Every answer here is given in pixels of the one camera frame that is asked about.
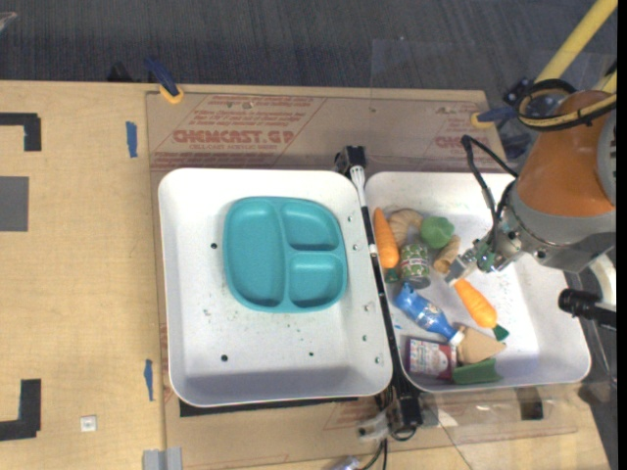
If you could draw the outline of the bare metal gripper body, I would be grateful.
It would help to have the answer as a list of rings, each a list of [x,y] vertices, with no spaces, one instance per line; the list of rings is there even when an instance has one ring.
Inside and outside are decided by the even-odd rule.
[[[472,258],[483,272],[502,271],[522,255],[535,248],[535,237],[515,216],[501,217],[486,233],[474,242]]]

